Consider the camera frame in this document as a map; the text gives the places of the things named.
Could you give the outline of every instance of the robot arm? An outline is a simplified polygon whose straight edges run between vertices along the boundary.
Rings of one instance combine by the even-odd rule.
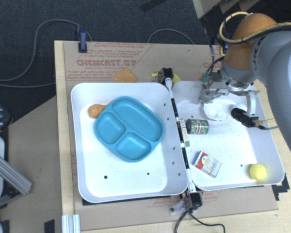
[[[222,34],[228,18],[245,15],[233,39]],[[277,125],[291,151],[291,23],[277,24],[264,14],[237,12],[220,27],[230,43],[218,73],[203,76],[201,102],[212,102],[229,92],[243,95],[255,79],[266,87]]]

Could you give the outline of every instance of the soda can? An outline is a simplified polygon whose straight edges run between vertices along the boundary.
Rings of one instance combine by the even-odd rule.
[[[188,119],[185,123],[188,134],[207,134],[209,124],[207,120]]]

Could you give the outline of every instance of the blue clip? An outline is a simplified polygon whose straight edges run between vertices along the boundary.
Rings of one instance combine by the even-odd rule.
[[[85,53],[87,52],[86,46],[86,28],[80,27],[80,43],[79,43],[79,52]]]

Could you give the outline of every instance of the wooden table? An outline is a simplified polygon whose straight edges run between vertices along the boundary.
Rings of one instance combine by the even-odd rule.
[[[161,45],[160,49],[164,50],[167,45]],[[175,51],[175,55],[179,54],[181,45],[173,45],[171,48]],[[190,46],[191,50],[199,50],[198,46]],[[206,60],[207,47],[204,46],[206,52],[199,52],[199,58]],[[57,104],[58,104],[58,128],[59,128],[59,150],[60,150],[60,172],[61,172],[61,189],[62,189],[62,211],[63,215],[74,215],[75,204],[73,194],[73,181],[72,181],[72,164],[70,152],[70,138],[69,138],[69,122],[68,122],[68,98],[66,90],[66,69],[65,69],[65,51],[64,42],[55,41],[55,65],[56,65],[56,83],[57,83]],[[272,112],[268,104],[265,88],[259,82],[255,83],[256,89],[260,90],[259,98],[261,100],[264,112],[267,118],[272,118]],[[277,202],[278,210],[249,213],[240,215],[220,216],[204,218],[202,221],[205,223],[222,223],[226,227],[226,232],[243,232],[243,233],[256,233],[256,232],[272,232],[272,233],[291,233],[291,153],[280,133],[279,130],[272,131],[275,144],[277,146],[284,170],[287,174],[290,190],[288,193],[279,195],[280,201]],[[144,224],[135,226],[126,226],[118,228],[89,230],[86,232],[96,233],[130,233],[130,232],[173,232],[175,226],[174,221]],[[201,226],[194,220],[184,220],[178,232],[191,233],[191,232],[223,232],[218,227]]]

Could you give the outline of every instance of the small box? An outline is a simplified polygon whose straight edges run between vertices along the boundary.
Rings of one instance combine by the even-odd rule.
[[[220,169],[221,162],[210,157],[203,151],[200,151],[193,165],[194,167],[202,170],[204,173],[207,173],[211,177],[215,178]]]

